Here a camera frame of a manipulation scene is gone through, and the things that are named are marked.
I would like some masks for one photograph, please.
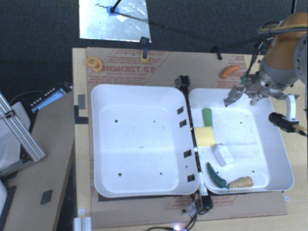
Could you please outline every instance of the silver metal sheet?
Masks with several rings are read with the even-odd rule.
[[[119,13],[109,15],[107,7],[117,0],[79,0],[80,38],[139,42],[150,38],[145,0],[122,0]]]

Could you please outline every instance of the yellow block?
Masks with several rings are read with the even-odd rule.
[[[198,147],[215,145],[215,139],[212,127],[195,128],[194,132],[196,135]]]

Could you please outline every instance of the orange sausage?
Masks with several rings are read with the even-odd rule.
[[[221,79],[225,79],[227,78],[231,73],[235,72],[235,71],[239,71],[241,69],[241,67],[239,65],[233,65],[230,67],[227,67],[226,69],[224,69],[222,71],[222,73],[220,74],[220,78]]]
[[[94,72],[101,72],[103,70],[103,62],[95,56],[89,56],[87,58],[87,65],[91,67]]]

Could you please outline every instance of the white tray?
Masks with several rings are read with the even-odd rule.
[[[243,95],[236,103],[224,105],[229,90],[194,89],[189,95],[194,127],[203,127],[202,109],[212,109],[213,132],[216,144],[226,145],[234,161],[221,167],[211,147],[198,148],[203,180],[214,193],[247,193],[283,191],[293,186],[294,177],[283,145],[280,130],[269,122],[273,112],[270,99],[255,106]],[[250,176],[254,186],[226,189],[217,187],[207,172],[210,162],[218,175],[227,182]]]
[[[197,190],[192,134],[179,90],[104,84],[93,89],[91,102],[94,182],[101,195]]]

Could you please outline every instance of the robotic arm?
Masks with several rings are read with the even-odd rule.
[[[282,22],[270,22],[258,30],[267,35],[256,48],[247,72],[241,77],[242,86],[234,86],[224,99],[225,106],[236,102],[243,93],[251,98],[250,104],[256,105],[262,98],[272,96],[287,103],[287,115],[272,113],[269,120],[287,132],[298,132],[307,136],[295,118],[295,99],[298,95],[284,94],[283,91],[300,79],[306,85],[307,93],[307,21],[308,14],[298,12]],[[259,71],[250,74],[250,69],[264,44],[269,45],[260,62]]]

